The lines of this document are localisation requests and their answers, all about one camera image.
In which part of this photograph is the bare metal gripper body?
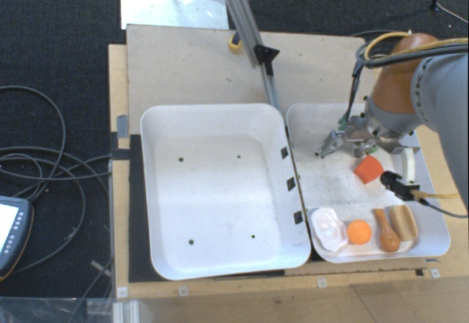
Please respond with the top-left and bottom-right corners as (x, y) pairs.
(342, 115), (403, 149)

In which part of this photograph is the orange block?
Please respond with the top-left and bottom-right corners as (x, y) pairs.
(353, 155), (385, 185)

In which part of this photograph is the white plastic tray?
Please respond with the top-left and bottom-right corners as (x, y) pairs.
(286, 101), (451, 264)
(139, 103), (313, 281)

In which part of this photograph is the orange ball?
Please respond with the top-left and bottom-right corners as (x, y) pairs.
(346, 219), (373, 245)

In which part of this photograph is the white crumpled plastic cup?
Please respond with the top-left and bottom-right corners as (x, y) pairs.
(310, 207), (349, 253)

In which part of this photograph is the tan hot dog bun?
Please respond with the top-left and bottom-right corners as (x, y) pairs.
(388, 204), (419, 242)

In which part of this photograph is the brown toy drumstick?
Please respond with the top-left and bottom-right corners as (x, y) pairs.
(373, 208), (402, 253)

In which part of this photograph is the brown cardboard board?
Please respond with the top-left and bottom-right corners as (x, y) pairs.
(126, 23), (446, 284)

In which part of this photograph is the black cylinder on white bracket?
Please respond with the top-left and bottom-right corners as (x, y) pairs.
(380, 147), (422, 202)

